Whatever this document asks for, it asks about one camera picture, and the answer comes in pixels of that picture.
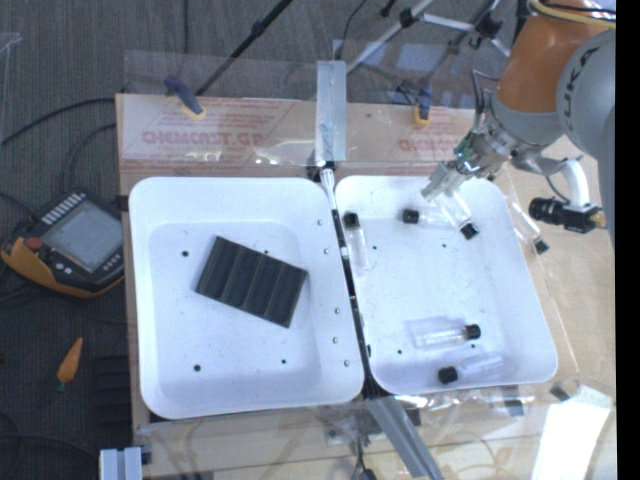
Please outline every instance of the gray floor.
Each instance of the gray floor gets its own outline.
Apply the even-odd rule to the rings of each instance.
[[[0,145],[0,192],[4,194],[0,197],[0,238],[4,240],[15,223],[28,215],[25,206],[39,207],[71,186],[83,186],[108,201],[118,194],[115,131],[108,128],[90,135],[115,123],[112,102],[82,105],[16,132],[67,105],[110,99],[123,89],[149,89],[136,78],[143,67],[128,52],[224,59],[247,38],[253,23],[279,1],[0,0],[0,32],[22,37],[8,59],[2,129],[9,140]],[[335,41],[343,37],[347,20],[361,1],[294,0],[243,59],[310,66],[329,60]],[[343,60],[353,59],[358,48],[378,39],[395,23],[404,7],[421,0],[398,0],[391,16],[384,19],[379,11],[387,1],[367,0],[351,20]],[[486,1],[436,0],[429,12],[469,21]],[[500,32],[503,42],[510,44],[514,26],[515,12]],[[473,50],[468,38],[460,43],[458,56],[442,62],[447,45],[458,38],[451,29],[418,23],[392,41],[397,48],[403,44],[427,47],[433,55],[424,69],[433,77],[434,104],[472,105],[471,67],[498,75],[504,63],[504,56],[489,43]],[[367,85],[370,76],[354,73],[350,101],[386,102],[388,90],[403,80],[402,73],[392,69],[393,60],[387,67],[390,71],[374,88]],[[422,74],[413,70],[412,76]],[[150,90],[162,90],[160,78],[146,81],[151,83]],[[275,94],[274,90],[269,93],[269,87],[262,90]],[[230,95],[232,89],[221,84],[212,93]],[[21,290],[19,297],[13,297],[16,290]],[[97,422],[93,378],[94,360],[127,354],[124,311],[122,285],[84,302],[33,288],[10,271],[0,278],[0,434],[33,435],[23,440],[0,437],[0,476],[4,478],[13,469],[11,478],[17,479],[95,477],[94,458],[47,437],[93,454],[129,444],[126,425]],[[85,345],[78,376],[65,393],[56,393],[58,364],[79,336]]]

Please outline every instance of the black cap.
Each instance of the black cap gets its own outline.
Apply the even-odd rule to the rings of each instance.
[[[471,240],[474,236],[476,236],[479,231],[478,228],[473,225],[472,222],[465,224],[460,229],[460,232],[464,235],[467,240]]]
[[[420,212],[418,210],[405,210],[402,212],[402,222],[406,224],[417,224],[420,220]]]
[[[465,325],[468,340],[477,340],[480,337],[480,326],[477,324]]]
[[[539,240],[536,240],[533,245],[536,248],[536,252],[538,254],[542,254],[543,252],[549,250],[549,245],[547,244],[547,242],[542,240],[542,238]]]
[[[358,220],[357,213],[345,213],[344,214],[344,225],[346,228],[357,228],[360,226],[360,221]]]
[[[438,379],[443,384],[449,384],[458,380],[458,371],[453,366],[447,366],[438,370]]]

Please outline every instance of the glass vial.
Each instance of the glass vial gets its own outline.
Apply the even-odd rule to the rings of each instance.
[[[369,270],[369,251],[364,237],[364,231],[360,226],[357,213],[345,213],[344,217],[344,238],[349,249],[349,258],[354,270]]]
[[[538,254],[542,254],[549,249],[549,245],[542,239],[540,228],[518,203],[512,202],[509,205],[509,210],[513,227],[521,242],[532,246]]]
[[[460,231],[467,240],[478,234],[478,229],[471,222],[471,210],[458,192],[453,192],[451,195],[438,194],[433,198],[433,201],[449,223]]]
[[[477,324],[457,326],[441,326],[428,328],[418,326],[413,330],[413,342],[416,348],[442,348],[461,345],[480,337],[480,326]]]
[[[497,352],[465,359],[456,366],[446,366],[438,370],[438,379],[443,384],[462,381],[464,383],[483,382],[504,371],[504,357]]]
[[[457,192],[452,195],[440,193],[433,198],[434,204],[422,208],[421,211],[406,209],[402,212],[405,224],[436,228],[453,226],[469,240],[478,234],[478,229],[471,222],[471,211]]]

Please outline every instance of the tripod stand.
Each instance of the tripod stand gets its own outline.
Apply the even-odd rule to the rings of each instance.
[[[380,14],[385,16],[389,13],[391,6],[396,0],[389,0],[387,5],[380,11]],[[475,47],[480,45],[482,39],[488,39],[491,44],[498,48],[504,55],[510,54],[509,48],[504,46],[498,39],[497,34],[500,31],[502,21],[506,16],[507,11],[518,0],[492,0],[488,7],[483,10],[481,18],[476,23],[463,23],[448,18],[442,18],[431,14],[424,13],[421,18],[417,18],[424,9],[431,5],[435,0],[421,0],[416,6],[408,7],[400,13],[398,21],[384,34],[382,34],[378,40],[369,43],[364,51],[347,66],[347,73],[350,73],[362,64],[367,58],[375,53],[380,46],[392,39],[402,29],[410,27],[417,21],[424,21],[435,25],[453,28],[460,30],[465,34],[474,33],[478,35]]]
[[[275,19],[282,14],[282,12],[293,2],[294,0],[280,0],[276,6],[271,9],[264,19],[259,20],[251,27],[251,33],[247,38],[238,45],[238,47],[227,57],[225,62],[200,86],[195,92],[196,96],[204,95],[207,90],[222,76],[222,74],[231,67],[231,65],[240,57],[244,51],[251,46],[256,39],[258,39],[265,30],[275,21]]]

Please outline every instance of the white tray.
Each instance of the white tray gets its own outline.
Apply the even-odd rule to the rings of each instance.
[[[141,392],[151,411],[189,418],[358,395],[364,371],[318,185],[148,178],[131,191],[129,212]],[[288,329],[195,292],[216,236],[308,272]]]
[[[466,240],[453,227],[402,222],[402,210],[424,206],[422,177],[350,176],[338,183],[341,214],[355,212],[371,270],[356,272],[355,290],[372,374],[391,393],[544,382],[557,354],[502,192],[486,180],[462,185],[480,233]],[[475,323],[480,339],[462,346],[416,348],[413,323]],[[468,358],[498,353],[494,376],[443,384],[437,372]]]

